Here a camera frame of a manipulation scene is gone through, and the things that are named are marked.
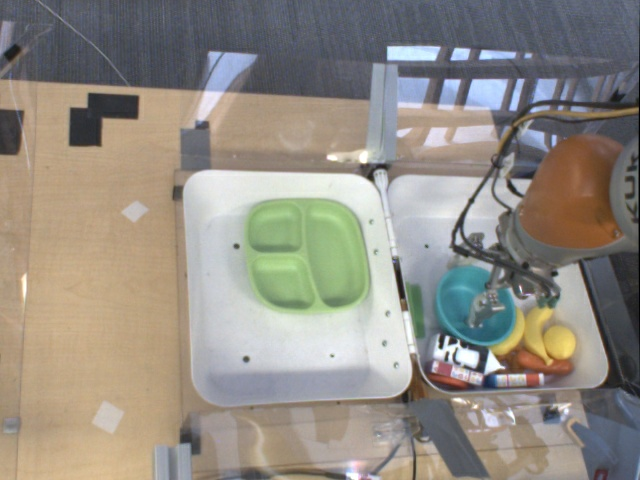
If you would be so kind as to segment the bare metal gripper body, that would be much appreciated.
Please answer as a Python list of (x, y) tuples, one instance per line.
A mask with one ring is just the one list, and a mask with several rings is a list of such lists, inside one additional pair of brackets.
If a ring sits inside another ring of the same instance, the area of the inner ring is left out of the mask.
[(535, 268), (527, 262), (517, 263), (507, 251), (494, 244), (484, 252), (492, 269), (486, 288), (497, 292), (509, 289), (519, 300), (535, 300), (537, 304), (557, 304), (561, 288), (549, 269)]

